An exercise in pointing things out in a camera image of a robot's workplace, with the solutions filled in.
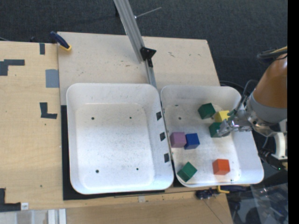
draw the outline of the green block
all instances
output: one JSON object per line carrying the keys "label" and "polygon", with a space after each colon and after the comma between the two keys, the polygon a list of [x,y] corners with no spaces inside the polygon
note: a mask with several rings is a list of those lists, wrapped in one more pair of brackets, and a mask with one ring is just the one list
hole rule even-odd
{"label": "green block", "polygon": [[212,103],[207,103],[199,107],[198,113],[201,116],[202,119],[207,119],[212,117],[216,111],[212,105]]}
{"label": "green block", "polygon": [[221,123],[214,122],[209,126],[210,135],[212,138],[220,138],[221,136],[218,135],[217,130],[220,129]]}
{"label": "green block", "polygon": [[190,162],[187,162],[185,166],[177,172],[177,175],[186,182],[192,178],[196,172],[197,169]]}

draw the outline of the yellow block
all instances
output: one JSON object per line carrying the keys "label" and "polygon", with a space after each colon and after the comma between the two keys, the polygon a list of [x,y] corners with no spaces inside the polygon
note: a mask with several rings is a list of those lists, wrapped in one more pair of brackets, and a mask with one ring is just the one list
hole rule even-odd
{"label": "yellow block", "polygon": [[228,112],[229,110],[223,110],[223,111],[218,111],[216,112],[214,118],[215,118],[215,122],[219,122],[221,123],[224,119],[228,119]]}

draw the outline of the bin with colored blocks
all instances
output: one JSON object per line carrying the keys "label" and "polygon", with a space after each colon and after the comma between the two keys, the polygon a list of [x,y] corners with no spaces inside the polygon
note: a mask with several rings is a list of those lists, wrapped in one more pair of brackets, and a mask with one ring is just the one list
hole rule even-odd
{"label": "bin with colored blocks", "polygon": [[186,134],[186,145],[184,149],[195,149],[200,144],[197,133]]}
{"label": "bin with colored blocks", "polygon": [[197,169],[190,162],[187,162],[183,168],[177,172],[177,175],[183,179],[184,182],[187,182],[196,172]]}
{"label": "bin with colored blocks", "polygon": [[215,175],[225,175],[230,172],[228,159],[216,159],[213,162],[213,172]]}
{"label": "bin with colored blocks", "polygon": [[199,107],[198,113],[202,119],[207,119],[212,117],[216,113],[216,111],[212,103],[207,103]]}
{"label": "bin with colored blocks", "polygon": [[217,133],[217,130],[220,129],[220,125],[221,122],[214,122],[209,126],[211,138],[221,138]]}
{"label": "bin with colored blocks", "polygon": [[173,132],[169,139],[171,147],[184,147],[187,143],[185,132]]}
{"label": "bin with colored blocks", "polygon": [[228,116],[229,110],[222,110],[216,112],[214,115],[215,122],[222,123],[223,120],[227,120],[229,118]]}

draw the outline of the blue block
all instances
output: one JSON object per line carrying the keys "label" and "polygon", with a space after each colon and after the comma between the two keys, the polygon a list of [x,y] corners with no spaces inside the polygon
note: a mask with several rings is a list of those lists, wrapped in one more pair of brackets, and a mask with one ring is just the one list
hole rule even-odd
{"label": "blue block", "polygon": [[194,149],[200,144],[197,133],[186,134],[186,141],[187,143],[184,146],[184,149]]}

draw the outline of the red block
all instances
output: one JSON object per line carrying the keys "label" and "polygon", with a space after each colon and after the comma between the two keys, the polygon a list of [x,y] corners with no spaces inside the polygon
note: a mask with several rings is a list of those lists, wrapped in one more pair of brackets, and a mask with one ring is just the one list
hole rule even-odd
{"label": "red block", "polygon": [[230,172],[228,159],[216,159],[213,162],[213,171],[215,175],[225,175]]}

